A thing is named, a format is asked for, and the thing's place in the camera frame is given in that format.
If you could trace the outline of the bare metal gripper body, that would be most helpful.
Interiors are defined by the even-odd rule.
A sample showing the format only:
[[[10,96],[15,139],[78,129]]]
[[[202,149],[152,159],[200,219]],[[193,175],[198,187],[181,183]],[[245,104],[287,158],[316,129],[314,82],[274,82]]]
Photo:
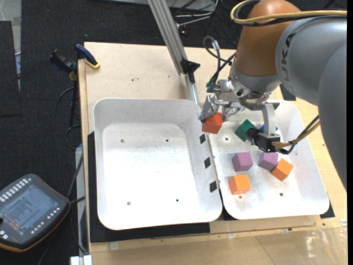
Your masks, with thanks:
[[[266,104],[269,104],[276,110],[279,102],[269,101],[269,93],[253,92],[235,80],[233,83],[229,79],[218,80],[214,89],[214,103],[221,107],[236,107],[239,111],[261,111]]]

